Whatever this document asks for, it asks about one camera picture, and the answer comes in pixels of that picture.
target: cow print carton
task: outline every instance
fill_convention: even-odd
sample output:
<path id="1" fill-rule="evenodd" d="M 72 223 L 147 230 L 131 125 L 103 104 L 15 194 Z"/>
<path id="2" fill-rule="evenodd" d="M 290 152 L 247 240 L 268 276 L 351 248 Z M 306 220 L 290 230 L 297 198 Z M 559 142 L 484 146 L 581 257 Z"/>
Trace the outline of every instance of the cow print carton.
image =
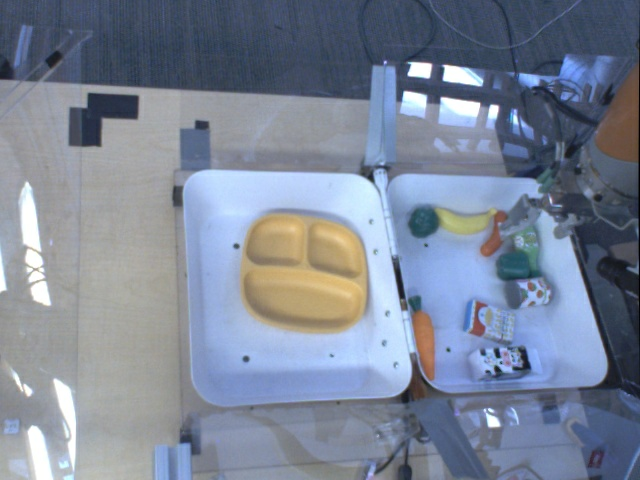
<path id="1" fill-rule="evenodd" d="M 475 380 L 513 380 L 539 368 L 538 354 L 526 347 L 481 348 L 469 355 Z"/>

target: orange object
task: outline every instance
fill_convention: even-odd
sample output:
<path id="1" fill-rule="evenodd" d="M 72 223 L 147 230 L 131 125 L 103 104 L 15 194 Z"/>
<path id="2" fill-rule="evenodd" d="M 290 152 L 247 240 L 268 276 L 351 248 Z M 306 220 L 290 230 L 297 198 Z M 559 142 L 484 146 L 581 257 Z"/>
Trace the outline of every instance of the orange object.
<path id="1" fill-rule="evenodd" d="M 367 260 L 342 224 L 271 213 L 252 224 L 240 264 L 240 295 L 251 316 L 295 332 L 338 333 L 367 304 Z"/>
<path id="2" fill-rule="evenodd" d="M 489 240 L 487 240 L 484 244 L 482 244 L 482 247 L 480 247 L 480 254 L 489 257 L 498 249 L 500 249 L 500 246 L 502 245 L 502 239 L 500 238 L 500 228 L 498 227 L 498 224 L 504 222 L 505 220 L 507 220 L 507 214 L 502 210 L 498 211 L 493 216 L 493 232 L 491 233 Z"/>
<path id="3" fill-rule="evenodd" d="M 411 321 L 413 323 L 413 335 L 416 339 L 420 366 L 422 366 L 422 371 L 427 376 L 427 379 L 433 380 L 436 370 L 436 347 L 431 317 L 424 311 L 415 311 Z"/>
<path id="4" fill-rule="evenodd" d="M 638 64 L 618 89 L 596 130 L 596 147 L 624 162 L 638 162 Z"/>

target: white tray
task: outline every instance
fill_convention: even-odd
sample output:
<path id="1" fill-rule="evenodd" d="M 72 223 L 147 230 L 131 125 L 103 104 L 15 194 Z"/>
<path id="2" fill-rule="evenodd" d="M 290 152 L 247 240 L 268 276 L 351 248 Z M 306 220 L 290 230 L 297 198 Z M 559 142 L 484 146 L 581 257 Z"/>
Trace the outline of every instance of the white tray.
<path id="1" fill-rule="evenodd" d="M 328 218 L 359 235 L 369 297 L 352 328 L 318 335 L 286 331 L 244 308 L 241 247 L 251 223 L 272 212 Z M 351 174 L 201 171 L 184 187 L 184 218 L 191 373 L 203 399 L 241 406 L 386 398 L 406 388 L 411 364 L 372 183 Z"/>
<path id="2" fill-rule="evenodd" d="M 438 230 L 426 239 L 411 235 L 408 215 L 429 204 L 461 213 L 490 207 L 508 211 L 522 194 L 537 194 L 531 179 L 480 176 L 401 175 L 389 186 L 402 277 L 407 297 L 420 294 L 435 329 L 436 375 L 431 385 L 447 393 L 540 390 L 594 386 L 607 373 L 607 357 L 586 287 L 569 238 L 553 236 L 554 222 L 543 214 L 536 223 L 539 266 L 555 288 L 547 306 L 517 310 L 514 345 L 538 351 L 542 372 L 520 380 L 477 382 L 467 365 L 473 350 L 495 347 L 492 341 L 462 330 L 465 306 L 472 298 L 506 308 L 504 281 L 496 275 L 496 259 L 480 246 L 491 229 L 477 235 Z"/>

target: yellow plate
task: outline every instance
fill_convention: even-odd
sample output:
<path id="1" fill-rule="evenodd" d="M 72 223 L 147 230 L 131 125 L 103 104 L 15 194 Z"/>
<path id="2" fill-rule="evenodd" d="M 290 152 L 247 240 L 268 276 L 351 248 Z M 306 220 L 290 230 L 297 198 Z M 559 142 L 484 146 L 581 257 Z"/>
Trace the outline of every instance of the yellow plate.
<path id="1" fill-rule="evenodd" d="M 240 276 L 249 313 L 292 331 L 344 331 L 360 320 L 367 302 L 367 262 L 358 236 L 306 215 L 274 213 L 255 221 Z"/>

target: cable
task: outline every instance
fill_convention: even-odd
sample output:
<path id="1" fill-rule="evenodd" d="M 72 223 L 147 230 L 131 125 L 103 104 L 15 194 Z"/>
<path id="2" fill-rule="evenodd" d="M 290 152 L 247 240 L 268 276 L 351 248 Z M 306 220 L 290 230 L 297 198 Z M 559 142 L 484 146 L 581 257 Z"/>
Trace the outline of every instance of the cable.
<path id="1" fill-rule="evenodd" d="M 367 58 L 369 59 L 369 62 L 371 62 L 371 64 L 376 64 L 374 60 L 373 52 L 371 51 L 369 40 L 367 39 L 366 27 L 364 25 L 365 12 L 367 10 L 367 7 L 372 1 L 373 0 L 365 0 L 364 3 L 362 4 L 362 7 L 360 8 L 360 13 L 358 15 L 358 32 L 360 34 L 360 40 L 362 41 L 362 45 L 364 46 L 364 50 L 367 54 Z M 412 0 L 412 1 L 417 3 L 420 6 L 420 9 L 422 9 L 424 13 L 429 17 L 429 23 L 431 26 L 429 29 L 429 34 L 427 36 L 427 39 L 424 42 L 424 45 L 421 46 L 415 52 L 413 52 L 411 55 L 402 59 L 400 61 L 401 64 L 404 64 L 405 62 L 409 62 L 411 59 L 416 58 L 418 55 L 424 52 L 429 47 L 429 45 L 431 44 L 431 41 L 433 41 L 433 37 L 436 34 L 435 21 L 433 19 L 433 16 L 431 15 L 431 12 L 429 12 L 429 8 L 424 3 L 422 3 L 421 0 Z"/>
<path id="2" fill-rule="evenodd" d="M 385 469 L 387 469 L 389 467 L 389 464 L 391 464 L 394 459 L 398 456 L 398 454 L 400 453 L 400 451 L 405 447 L 408 446 L 408 442 L 411 441 L 411 438 L 407 438 L 404 441 L 402 441 L 400 443 L 400 446 L 398 446 L 393 453 L 389 456 L 389 458 L 387 460 L 385 460 L 382 464 L 380 464 L 379 466 L 376 467 L 376 472 L 375 474 L 379 474 L 382 473 Z"/>
<path id="3" fill-rule="evenodd" d="M 411 480 L 411 477 L 413 476 L 413 471 L 411 470 L 411 466 L 409 466 L 410 444 L 411 440 L 408 440 L 407 445 L 404 447 L 404 464 L 398 468 L 398 480 Z"/>
<path id="4" fill-rule="evenodd" d="M 583 114 L 582 112 L 577 111 L 575 108 L 567 105 L 565 102 L 561 101 L 554 93 L 553 91 L 549 90 L 547 87 L 543 87 L 541 85 L 536 85 L 534 87 L 531 88 L 531 91 L 533 92 L 533 94 L 537 94 L 538 92 L 546 95 L 548 97 L 548 100 L 551 101 L 556 108 L 562 112 L 564 115 L 570 117 L 571 119 L 574 119 L 575 121 L 578 121 L 580 123 L 583 124 L 587 124 L 591 127 L 596 127 L 598 126 L 598 121 L 596 121 L 595 119 L 590 118 L 589 116 Z"/>
<path id="5" fill-rule="evenodd" d="M 513 35 L 511 31 L 511 23 L 509 22 L 509 16 L 507 15 L 507 11 L 504 9 L 504 6 L 498 0 L 491 0 L 500 12 L 502 13 L 502 17 L 504 18 L 504 22 L 507 26 L 507 38 L 509 39 L 509 44 L 513 43 Z M 509 48 L 509 53 L 511 54 L 511 62 L 513 64 L 513 78 L 518 80 L 520 78 L 520 74 L 518 73 L 518 62 L 516 60 L 515 47 Z"/>
<path id="6" fill-rule="evenodd" d="M 447 27 L 449 27 L 451 30 L 453 30 L 456 34 L 464 37 L 465 39 L 467 39 L 468 41 L 471 41 L 472 43 L 478 45 L 478 46 L 482 46 L 483 48 L 489 48 L 490 50 L 509 50 L 511 48 L 518 48 L 520 46 L 524 46 L 525 44 L 530 43 L 531 41 L 533 41 L 536 37 L 538 37 L 545 29 L 547 29 L 548 27 L 550 27 L 551 25 L 553 25 L 556 21 L 560 20 L 561 18 L 563 18 L 564 16 L 566 16 L 567 14 L 569 14 L 571 11 L 573 11 L 573 9 L 575 9 L 578 5 L 580 5 L 582 3 L 583 0 L 576 0 L 570 7 L 568 7 L 567 9 L 565 9 L 562 13 L 560 13 L 558 16 L 556 16 L 555 18 L 553 18 L 552 20 L 548 21 L 547 23 L 545 23 L 542 27 L 540 27 L 538 29 L 537 32 L 535 32 L 531 37 L 529 37 L 528 39 L 525 39 L 524 41 L 520 41 L 519 43 L 516 44 L 509 44 L 507 46 L 498 46 L 498 45 L 493 45 L 493 44 L 488 44 L 488 43 L 484 43 L 482 41 L 478 41 L 477 39 L 474 39 L 473 37 L 465 34 L 464 32 L 462 32 L 460 29 L 456 28 L 454 25 L 452 25 L 451 23 L 449 23 L 435 8 L 435 6 L 433 5 L 433 0 L 429 0 L 429 6 L 431 7 L 431 10 L 433 11 L 433 13 L 438 17 L 438 19 L 440 21 L 442 21 L 442 23 L 444 23 Z"/>
<path id="7" fill-rule="evenodd" d="M 531 71 L 527 71 L 527 73 L 537 73 L 545 66 L 550 66 L 550 65 L 562 66 L 563 62 L 564 62 L 563 60 L 559 60 L 559 59 L 544 60 L 540 64 L 538 64 L 535 68 L 533 68 Z"/>
<path id="8" fill-rule="evenodd" d="M 545 84 L 544 87 L 552 90 L 559 89 L 560 94 L 558 94 L 555 90 L 553 92 L 558 96 L 560 101 L 571 101 L 571 98 L 573 98 L 574 96 L 577 96 L 580 100 L 582 100 L 584 97 L 584 89 L 580 87 L 577 82 L 569 80 L 567 78 L 555 78 L 552 82 Z M 568 100 L 562 99 L 563 93 L 570 94 Z"/>

